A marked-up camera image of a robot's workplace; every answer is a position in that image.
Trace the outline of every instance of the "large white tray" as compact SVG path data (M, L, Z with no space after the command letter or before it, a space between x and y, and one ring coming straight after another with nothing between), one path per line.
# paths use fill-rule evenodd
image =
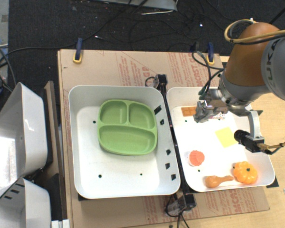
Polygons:
M172 124L188 185L199 192L270 185L275 180L275 172L267 154L251 153L238 143L223 147L216 135L217 131L225 128L230 128L232 134L238 129L249 132L247 117L238 117L229 112L224 120L210 119L205 123L196 123L193 116L183 116L181 108L196 106L199 90L199 87L175 87L167 92ZM189 165L188 155L193 150L205 155L205 161L200 166ZM206 176L233 176L233 166L238 161L248 161L257 169L258 179L254 184L242 184L233 180L213 189L205 186Z
M110 99L141 102L155 115L158 142L147 155L105 151L97 138L100 106ZM176 154L161 93L151 87L80 85L69 93L75 187L87 199L169 195L180 186Z
M0 111L0 197L17 179L44 167L47 155L42 98L18 83Z

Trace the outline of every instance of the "small white tray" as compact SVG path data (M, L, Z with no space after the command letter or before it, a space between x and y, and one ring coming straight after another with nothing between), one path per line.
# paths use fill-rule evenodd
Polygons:
M0 228L49 228L48 191L19 178L0 198Z
M171 113L172 124L179 146L181 163L188 185L195 191L213 191L255 186L266 186L275 180L275 172L267 154L251 153L243 145L234 144L223 146L219 130L227 129L233 133L238 130L250 131L247 117L238 117L227 113L223 120L210 119L205 123L196 123L192 117L184 117L182 107L196 106L199 101L199 87L175 87L167 92L167 101ZM198 150L204 153L205 160L200 166L191 166L188 155ZM236 162L248 161L258 171L258 179L254 184L243 184L236 180L227 181L217 188L205 186L206 176L233 176L233 166Z
M124 156L105 151L97 137L100 106L110 99L137 101L155 110L154 151ZM87 199L169 195L180 187L176 153L161 93L151 87L80 85L69 92L74 177Z

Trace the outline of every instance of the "orange block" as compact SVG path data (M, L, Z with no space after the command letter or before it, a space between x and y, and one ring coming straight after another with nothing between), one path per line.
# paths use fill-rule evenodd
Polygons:
M181 112L183 116L193 116L196 113L196 106L182 107Z

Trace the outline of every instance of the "green divided plate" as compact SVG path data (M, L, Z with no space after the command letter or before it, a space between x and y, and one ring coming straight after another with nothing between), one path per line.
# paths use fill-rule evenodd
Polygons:
M143 155L157 145L154 111L147 105L129 100L108 100L98 114L100 146L121 155Z

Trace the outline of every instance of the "black clip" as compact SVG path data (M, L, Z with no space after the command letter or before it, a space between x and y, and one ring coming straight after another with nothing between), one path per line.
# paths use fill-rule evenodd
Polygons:
M76 52L73 56L73 62L75 63L81 63L82 60L82 53L81 53L81 46L82 46L82 38L78 38L77 44L76 44Z
M214 65L214 49L211 42L208 43L208 54L206 55L206 59L209 65Z

